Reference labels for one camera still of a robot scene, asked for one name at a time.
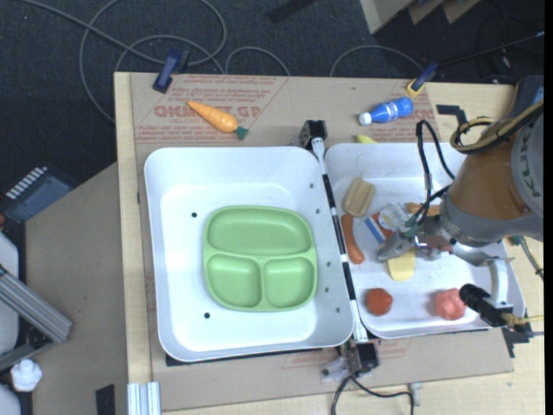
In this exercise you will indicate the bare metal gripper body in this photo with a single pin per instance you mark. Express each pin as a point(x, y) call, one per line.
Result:
point(475, 253)

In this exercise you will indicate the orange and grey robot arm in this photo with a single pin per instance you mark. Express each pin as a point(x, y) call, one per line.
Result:
point(484, 188)

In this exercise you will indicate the yellow banana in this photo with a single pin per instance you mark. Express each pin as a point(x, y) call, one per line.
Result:
point(366, 138)

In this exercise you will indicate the pale yellow cheese slice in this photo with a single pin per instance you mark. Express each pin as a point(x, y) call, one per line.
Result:
point(402, 268)

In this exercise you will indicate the tan bread bun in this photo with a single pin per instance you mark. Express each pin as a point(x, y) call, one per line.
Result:
point(358, 197)

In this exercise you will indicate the brown cardboard board red print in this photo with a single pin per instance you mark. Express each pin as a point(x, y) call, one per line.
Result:
point(268, 102)

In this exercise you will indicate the white plastic tray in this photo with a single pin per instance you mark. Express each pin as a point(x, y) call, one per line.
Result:
point(415, 309)
point(181, 249)

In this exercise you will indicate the white red blue carton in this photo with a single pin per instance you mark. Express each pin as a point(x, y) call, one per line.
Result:
point(382, 225)

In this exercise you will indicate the orange sausage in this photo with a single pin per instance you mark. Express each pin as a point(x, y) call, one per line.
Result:
point(352, 240)

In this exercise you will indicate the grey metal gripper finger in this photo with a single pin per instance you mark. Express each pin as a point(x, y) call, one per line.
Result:
point(394, 247)
point(432, 254)

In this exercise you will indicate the pink lumpy toy food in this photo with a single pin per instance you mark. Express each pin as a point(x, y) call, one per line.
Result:
point(449, 304)

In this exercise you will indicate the green divided plate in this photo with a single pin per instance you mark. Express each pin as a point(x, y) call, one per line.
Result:
point(259, 257)

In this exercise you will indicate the red round toy food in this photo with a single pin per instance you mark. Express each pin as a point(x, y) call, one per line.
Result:
point(379, 301)

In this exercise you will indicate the thin black and white rod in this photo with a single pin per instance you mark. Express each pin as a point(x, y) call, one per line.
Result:
point(334, 218)

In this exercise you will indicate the orange toy food piece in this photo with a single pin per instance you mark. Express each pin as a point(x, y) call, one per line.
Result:
point(421, 208)

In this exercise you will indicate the black cylinder on white bracket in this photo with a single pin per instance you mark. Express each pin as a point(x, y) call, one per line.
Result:
point(484, 303)

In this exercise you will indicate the blue bottle white cap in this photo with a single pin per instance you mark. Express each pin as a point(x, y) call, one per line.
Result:
point(391, 110)

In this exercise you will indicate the orange carrot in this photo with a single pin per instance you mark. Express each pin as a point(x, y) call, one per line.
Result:
point(216, 117)

